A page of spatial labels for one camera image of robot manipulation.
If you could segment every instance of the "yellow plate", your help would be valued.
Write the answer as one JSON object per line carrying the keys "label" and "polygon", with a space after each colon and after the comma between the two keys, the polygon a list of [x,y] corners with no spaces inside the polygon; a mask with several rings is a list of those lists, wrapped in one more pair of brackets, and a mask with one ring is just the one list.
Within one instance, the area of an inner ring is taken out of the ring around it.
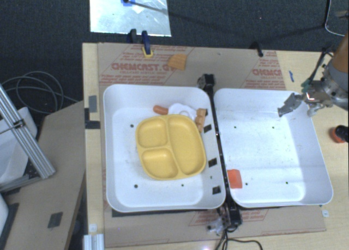
{"label": "yellow plate", "polygon": [[206,165],[206,153],[195,123],[180,114],[143,120],[136,129],[138,154],[146,173],[158,180],[196,175]]}

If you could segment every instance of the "blue mark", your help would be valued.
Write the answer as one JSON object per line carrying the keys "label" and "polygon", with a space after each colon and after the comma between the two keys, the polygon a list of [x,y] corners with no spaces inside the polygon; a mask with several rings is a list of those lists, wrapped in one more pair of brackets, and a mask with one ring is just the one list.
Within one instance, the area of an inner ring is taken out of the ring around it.
{"label": "blue mark", "polygon": [[130,7],[130,6],[132,6],[132,4],[131,3],[129,3],[129,2],[133,2],[133,3],[135,3],[136,2],[136,0],[129,0],[128,1],[128,3],[125,3],[124,2],[124,0],[121,0],[121,3],[123,4],[123,6],[125,6],[125,7]]}
{"label": "blue mark", "polygon": [[290,78],[291,78],[291,81],[294,82],[294,79],[293,79],[293,73],[291,71],[288,71],[290,73]]}

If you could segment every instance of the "white container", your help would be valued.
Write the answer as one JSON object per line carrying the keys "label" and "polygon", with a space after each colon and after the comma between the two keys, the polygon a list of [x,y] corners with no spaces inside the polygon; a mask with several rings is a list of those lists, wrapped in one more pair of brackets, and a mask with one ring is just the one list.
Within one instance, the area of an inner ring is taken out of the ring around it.
{"label": "white container", "polygon": [[[24,119],[33,137],[37,134],[37,127],[27,107],[21,108],[19,115]],[[0,120],[0,132],[8,129],[8,125]],[[28,162],[28,156],[13,135],[7,131],[0,135],[0,185],[23,176]]]}
{"label": "white container", "polygon": [[[207,94],[194,87],[155,87],[117,84],[104,92],[106,140],[106,195],[112,208],[120,212],[214,209],[226,198],[213,117]],[[153,107],[168,108],[182,103],[194,109],[208,109],[201,133],[206,151],[205,169],[198,175],[179,180],[155,180],[143,170],[135,131],[146,118],[158,114]],[[216,160],[209,167],[208,162]]]}
{"label": "white container", "polygon": [[214,96],[226,169],[238,169],[243,188],[231,189],[245,208],[315,205],[333,190],[308,106],[278,115],[292,92],[220,89]]}
{"label": "white container", "polygon": [[[332,186],[305,103],[279,118],[291,92],[221,89],[215,94],[219,131],[227,170],[240,171],[243,188],[231,189],[237,204],[246,208],[314,205],[329,202]],[[106,195],[120,212],[214,209],[226,198],[224,178],[210,102],[192,87],[155,87],[116,84],[104,92]],[[153,106],[182,103],[208,110],[202,133],[207,155],[199,175],[159,181],[143,170],[135,130],[156,116]],[[215,166],[209,166],[210,160]]]}
{"label": "white container", "polygon": [[0,194],[0,236],[4,229],[8,214],[9,214],[9,209]]}

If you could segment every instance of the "yellow clip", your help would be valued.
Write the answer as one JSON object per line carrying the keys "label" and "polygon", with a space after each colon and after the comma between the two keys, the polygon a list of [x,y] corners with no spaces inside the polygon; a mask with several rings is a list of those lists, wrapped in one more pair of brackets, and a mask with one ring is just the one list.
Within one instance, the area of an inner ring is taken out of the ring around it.
{"label": "yellow clip", "polygon": [[152,58],[153,57],[153,51],[151,50],[151,53],[150,54],[147,54],[146,53],[146,50],[145,50],[145,48],[144,48],[144,46],[142,46],[142,52],[144,53],[144,56],[146,57],[146,58]]}

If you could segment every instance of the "metal sheet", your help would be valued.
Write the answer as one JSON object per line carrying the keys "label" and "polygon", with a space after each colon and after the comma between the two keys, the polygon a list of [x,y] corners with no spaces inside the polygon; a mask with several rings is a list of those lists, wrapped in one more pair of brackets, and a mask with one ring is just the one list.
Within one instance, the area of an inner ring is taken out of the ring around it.
{"label": "metal sheet", "polygon": [[90,0],[91,32],[171,36],[166,0]]}

